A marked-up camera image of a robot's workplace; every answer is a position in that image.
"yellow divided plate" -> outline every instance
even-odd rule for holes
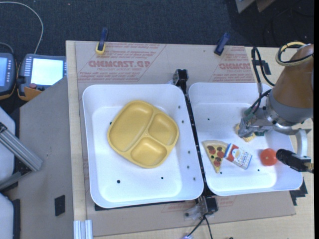
[[[121,156],[144,168],[161,165],[179,136],[176,122],[144,101],[126,104],[112,121],[107,138]]]

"white cable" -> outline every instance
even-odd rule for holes
[[[27,6],[27,5],[23,4],[23,3],[20,3],[20,2],[0,1],[0,3],[11,3],[11,4],[19,4],[19,5],[22,5],[22,6],[24,6],[24,7],[27,7],[28,9],[30,9],[30,10],[38,17],[38,19],[40,20],[41,26],[42,26],[42,31],[41,31],[40,39],[39,39],[38,44],[37,44],[37,46],[36,46],[36,48],[35,48],[35,51],[34,51],[34,53],[36,54],[36,52],[37,52],[37,50],[38,50],[38,47],[39,47],[39,45],[40,45],[40,42],[41,42],[41,40],[42,40],[43,32],[44,32],[44,26],[43,26],[43,22],[42,22],[42,19],[40,18],[40,16],[36,13],[36,11],[35,11],[34,9],[32,9],[31,7],[29,7],[29,6]]]

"orange object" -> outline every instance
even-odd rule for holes
[[[272,166],[277,163],[276,152],[271,148],[264,149],[260,153],[260,160],[263,165]]]

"plate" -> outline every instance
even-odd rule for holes
[[[108,130],[108,142],[121,156],[144,168],[161,165],[176,144],[175,121],[155,106],[136,100],[126,104]]]
[[[107,140],[116,116],[126,104],[136,100],[149,103],[171,117],[179,129],[176,144],[166,160],[152,169],[123,158]],[[204,184],[181,89],[170,84],[91,85],[83,92],[82,102],[90,193],[98,206],[111,209],[186,201],[201,195]],[[164,125],[160,119],[152,121],[154,125]],[[148,133],[156,136],[151,125],[148,129]]]
[[[244,110],[258,97],[254,83],[195,83],[189,88],[197,130],[200,152],[209,189],[219,196],[231,196],[271,191],[295,190],[302,184],[302,174],[281,162],[264,166],[259,153],[266,149],[280,148],[293,151],[290,137],[275,131],[255,137],[250,142],[241,139],[235,127]],[[244,170],[228,160],[223,160],[216,173],[205,153],[203,141],[220,140],[233,143],[253,155],[249,167]]]

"blue clamp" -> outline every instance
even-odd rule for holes
[[[102,55],[105,51],[105,42],[108,38],[109,31],[106,27],[103,27],[100,42],[96,45],[95,52],[99,55]]]
[[[223,37],[218,40],[217,47],[214,50],[215,54],[217,54],[219,56],[221,55],[221,53],[224,50],[224,46],[228,42],[229,38],[230,38],[230,34],[229,33],[224,33]]]

